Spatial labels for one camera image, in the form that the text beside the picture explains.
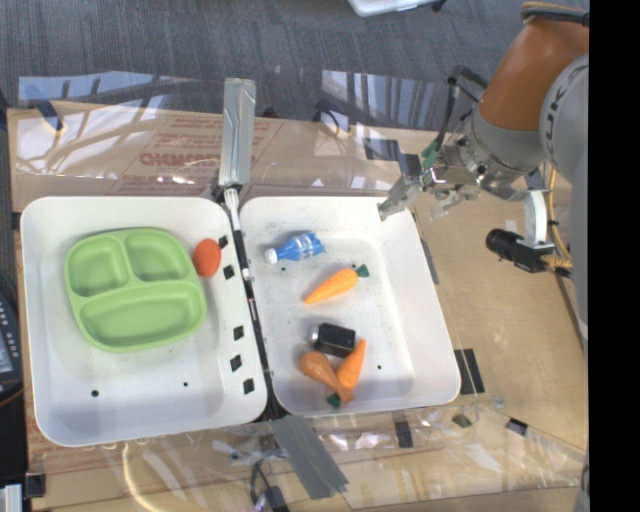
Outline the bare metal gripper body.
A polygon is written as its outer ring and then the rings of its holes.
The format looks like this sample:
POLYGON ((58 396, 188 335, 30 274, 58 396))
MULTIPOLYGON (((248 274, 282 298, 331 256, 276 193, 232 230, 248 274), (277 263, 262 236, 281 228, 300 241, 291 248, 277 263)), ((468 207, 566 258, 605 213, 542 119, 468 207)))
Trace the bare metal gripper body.
POLYGON ((433 192, 512 195, 523 170, 508 165, 469 134, 436 138, 422 152, 422 182, 433 192))

